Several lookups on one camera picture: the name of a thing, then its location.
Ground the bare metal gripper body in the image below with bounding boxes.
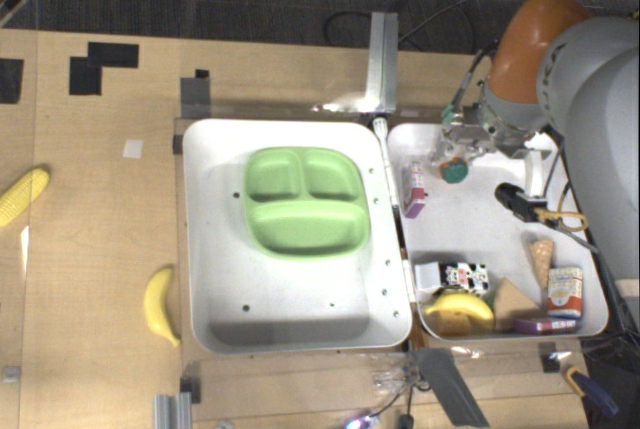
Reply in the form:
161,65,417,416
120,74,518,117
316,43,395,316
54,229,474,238
441,115,532,161

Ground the green and orange round toy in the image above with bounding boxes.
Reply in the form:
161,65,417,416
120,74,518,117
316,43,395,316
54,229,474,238
438,156,470,186

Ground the white plastic tray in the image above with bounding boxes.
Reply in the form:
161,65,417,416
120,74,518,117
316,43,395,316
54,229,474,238
387,122,610,342
182,118,414,356

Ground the white cow print carton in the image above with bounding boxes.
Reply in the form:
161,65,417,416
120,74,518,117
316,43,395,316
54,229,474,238
413,261,490,296

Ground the beige ice cream cone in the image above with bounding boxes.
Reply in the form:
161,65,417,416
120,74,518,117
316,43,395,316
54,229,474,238
529,239,555,291

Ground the yellow banana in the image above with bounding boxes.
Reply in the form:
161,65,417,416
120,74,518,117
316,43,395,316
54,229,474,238
423,292,496,331
143,267,182,348

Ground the green divided plate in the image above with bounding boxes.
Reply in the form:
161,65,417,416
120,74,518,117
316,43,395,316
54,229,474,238
243,146,372,261

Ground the brown bread slice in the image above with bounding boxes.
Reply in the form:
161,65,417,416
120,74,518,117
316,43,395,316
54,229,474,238
492,277,544,332

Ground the red and white can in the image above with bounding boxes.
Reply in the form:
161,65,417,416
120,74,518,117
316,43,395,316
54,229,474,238
546,265,584,320

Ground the purple flat packet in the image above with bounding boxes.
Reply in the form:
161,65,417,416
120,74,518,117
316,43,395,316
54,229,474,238
513,317,579,336

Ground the yellow corn cob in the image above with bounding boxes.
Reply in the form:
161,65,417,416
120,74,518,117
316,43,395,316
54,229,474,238
0,168,51,228

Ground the black cylinder on white bracket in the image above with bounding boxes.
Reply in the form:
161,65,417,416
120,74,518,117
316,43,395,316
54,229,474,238
494,148,550,223

